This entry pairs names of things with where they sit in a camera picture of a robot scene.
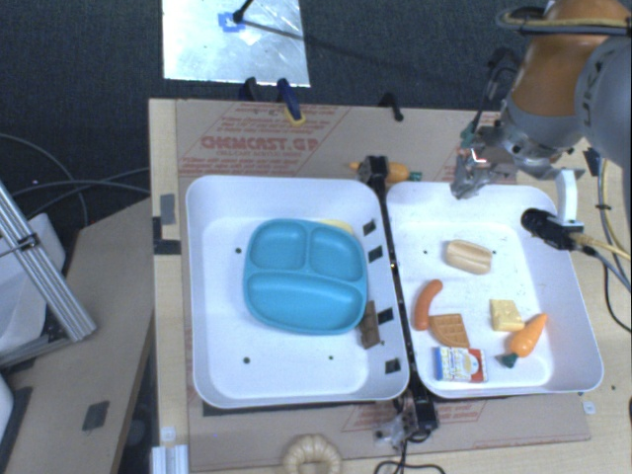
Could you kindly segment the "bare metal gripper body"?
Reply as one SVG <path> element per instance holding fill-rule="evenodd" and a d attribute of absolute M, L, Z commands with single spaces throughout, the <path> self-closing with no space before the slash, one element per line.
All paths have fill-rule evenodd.
<path fill-rule="evenodd" d="M 539 180 L 551 179 L 554 150 L 537 143 L 511 125 L 482 126 L 472 124 L 461 132 L 457 163 L 472 172 L 476 167 L 490 167 L 492 180 L 523 172 Z"/>

